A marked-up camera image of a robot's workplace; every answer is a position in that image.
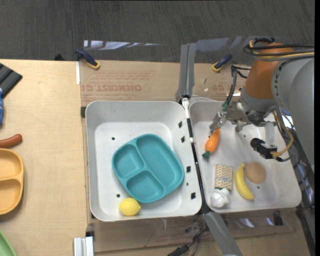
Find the carrot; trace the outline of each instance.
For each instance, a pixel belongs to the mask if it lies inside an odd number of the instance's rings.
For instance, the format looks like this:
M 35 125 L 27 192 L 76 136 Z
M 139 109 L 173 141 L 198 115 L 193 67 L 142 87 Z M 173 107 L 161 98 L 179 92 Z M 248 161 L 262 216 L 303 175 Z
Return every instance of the carrot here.
M 213 131 L 204 145 L 205 153 L 202 155 L 205 159 L 209 158 L 210 153 L 216 150 L 220 137 L 220 128 Z

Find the toy banana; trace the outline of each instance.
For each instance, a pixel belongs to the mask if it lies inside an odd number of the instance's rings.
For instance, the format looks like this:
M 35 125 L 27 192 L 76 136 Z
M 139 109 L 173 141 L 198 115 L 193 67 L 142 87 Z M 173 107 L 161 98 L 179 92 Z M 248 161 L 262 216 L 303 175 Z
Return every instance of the toy banana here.
M 250 189 L 247 187 L 245 182 L 245 174 L 244 174 L 245 164 L 242 163 L 238 170 L 234 173 L 234 183 L 235 187 L 245 199 L 253 200 L 254 195 L 251 193 Z

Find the blue object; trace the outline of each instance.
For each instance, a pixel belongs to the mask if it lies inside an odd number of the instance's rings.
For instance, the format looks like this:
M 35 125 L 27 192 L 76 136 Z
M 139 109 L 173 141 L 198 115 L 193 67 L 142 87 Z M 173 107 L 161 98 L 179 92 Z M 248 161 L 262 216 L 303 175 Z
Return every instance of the blue object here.
M 3 124 L 4 120 L 4 100 L 2 99 L 2 89 L 0 88 L 0 125 Z
M 184 169 L 171 148 L 157 135 L 145 134 L 121 146 L 112 168 L 126 191 L 140 203 L 152 203 L 174 191 Z
M 226 64 L 231 59 L 232 59 L 231 54 L 224 56 L 220 61 L 218 61 L 216 64 L 214 64 L 214 68 L 219 69 L 223 64 Z
M 95 59 L 86 51 L 81 49 L 76 49 L 74 52 L 79 58 L 84 59 L 86 62 L 93 66 L 97 66 L 98 62 L 95 61 Z

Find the table surface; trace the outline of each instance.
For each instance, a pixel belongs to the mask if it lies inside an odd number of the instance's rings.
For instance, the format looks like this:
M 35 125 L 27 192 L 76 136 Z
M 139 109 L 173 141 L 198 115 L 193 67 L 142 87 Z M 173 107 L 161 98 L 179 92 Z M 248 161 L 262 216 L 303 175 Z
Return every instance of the table surface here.
M 0 59 L 23 79 L 4 98 L 0 140 L 22 134 L 12 147 L 22 158 L 24 188 L 19 205 L 0 216 L 0 229 L 19 256 L 71 256 L 73 239 L 84 237 L 87 199 L 81 89 L 76 62 Z M 243 255 L 310 255 L 299 219 L 294 231 L 236 238 Z M 168 255 L 176 245 L 101 252 L 97 255 Z M 221 255 L 214 241 L 196 255 Z

